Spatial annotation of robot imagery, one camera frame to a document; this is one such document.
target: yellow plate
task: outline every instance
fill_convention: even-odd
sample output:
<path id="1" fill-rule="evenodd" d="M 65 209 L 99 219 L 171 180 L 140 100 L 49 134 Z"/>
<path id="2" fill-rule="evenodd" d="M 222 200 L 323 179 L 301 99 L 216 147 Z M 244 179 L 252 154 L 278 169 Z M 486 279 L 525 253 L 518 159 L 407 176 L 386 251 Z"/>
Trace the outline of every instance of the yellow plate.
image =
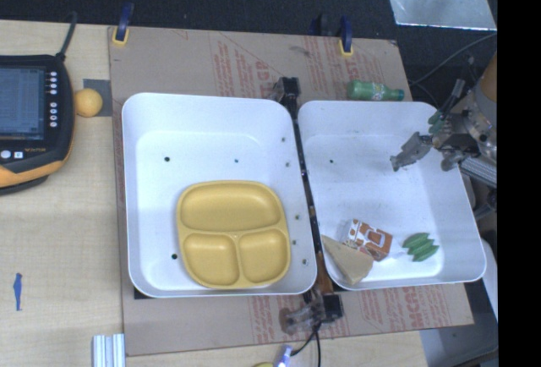
<path id="1" fill-rule="evenodd" d="M 208 288 L 280 280 L 291 261 L 286 216 L 262 183 L 196 183 L 177 204 L 178 242 L 189 275 Z"/>

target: blue mark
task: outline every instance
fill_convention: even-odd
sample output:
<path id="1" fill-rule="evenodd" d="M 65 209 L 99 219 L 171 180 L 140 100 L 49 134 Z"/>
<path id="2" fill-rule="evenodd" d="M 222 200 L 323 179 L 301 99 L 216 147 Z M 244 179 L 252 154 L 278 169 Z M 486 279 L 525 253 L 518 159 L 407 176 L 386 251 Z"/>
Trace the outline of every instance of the blue mark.
<path id="1" fill-rule="evenodd" d="M 23 275 L 19 274 L 17 272 L 17 275 L 15 276 L 15 282 L 14 282 L 14 291 L 15 291 L 15 301 L 17 302 L 17 311 L 21 311 L 20 308 L 20 294 L 23 291 Z"/>

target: screen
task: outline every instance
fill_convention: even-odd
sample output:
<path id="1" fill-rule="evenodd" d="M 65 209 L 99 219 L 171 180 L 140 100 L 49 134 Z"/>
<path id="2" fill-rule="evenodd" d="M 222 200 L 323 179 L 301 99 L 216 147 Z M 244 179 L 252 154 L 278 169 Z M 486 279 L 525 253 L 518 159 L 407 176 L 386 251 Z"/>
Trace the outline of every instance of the screen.
<path id="1" fill-rule="evenodd" d="M 45 69 L 0 68 L 0 140 L 43 140 Z"/>

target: cardboard sheet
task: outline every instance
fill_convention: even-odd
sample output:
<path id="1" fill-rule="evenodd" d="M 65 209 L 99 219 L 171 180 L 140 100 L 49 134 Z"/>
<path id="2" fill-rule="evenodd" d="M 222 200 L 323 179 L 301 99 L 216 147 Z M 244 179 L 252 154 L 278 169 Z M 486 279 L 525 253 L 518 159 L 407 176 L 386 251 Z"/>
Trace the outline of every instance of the cardboard sheet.
<path id="1" fill-rule="evenodd" d="M 109 41 L 113 29 L 109 30 Z M 345 100 L 351 79 L 404 89 L 411 101 L 393 41 L 353 40 L 353 55 L 338 39 L 206 30 L 132 28 L 128 43 L 110 42 L 113 133 L 122 270 L 123 321 L 128 356 L 302 341 L 284 333 L 282 309 L 303 305 L 301 296 L 148 299 L 128 274 L 121 110 L 145 91 L 208 96 L 268 97 L 282 76 L 298 77 L 299 103 Z M 342 292 L 344 317 L 321 338 L 421 330 L 473 323 L 462 284 Z"/>

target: white tray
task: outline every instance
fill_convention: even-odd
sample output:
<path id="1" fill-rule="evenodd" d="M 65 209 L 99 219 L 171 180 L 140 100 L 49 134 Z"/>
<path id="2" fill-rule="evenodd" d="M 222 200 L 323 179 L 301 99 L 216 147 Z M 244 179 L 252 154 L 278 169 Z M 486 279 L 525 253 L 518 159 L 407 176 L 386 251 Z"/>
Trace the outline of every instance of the white tray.
<path id="1" fill-rule="evenodd" d="M 427 134 L 435 109 L 422 102 L 311 101 L 299 110 L 303 153 L 320 233 L 340 238 L 357 218 L 393 235 L 391 255 L 351 286 L 325 257 L 327 270 L 349 290 L 478 280 L 485 255 L 459 170 L 443 172 L 431 150 L 397 172 L 390 158 L 418 131 Z M 424 262 L 401 247 L 428 232 L 440 246 Z"/>
<path id="2" fill-rule="evenodd" d="M 128 268 L 155 298 L 295 294 L 317 267 L 292 120 L 268 100 L 143 93 L 123 106 Z M 278 282 L 249 289 L 196 283 L 178 250 L 175 210 L 191 184 L 250 180 L 273 189 L 286 213 L 291 265 Z"/>

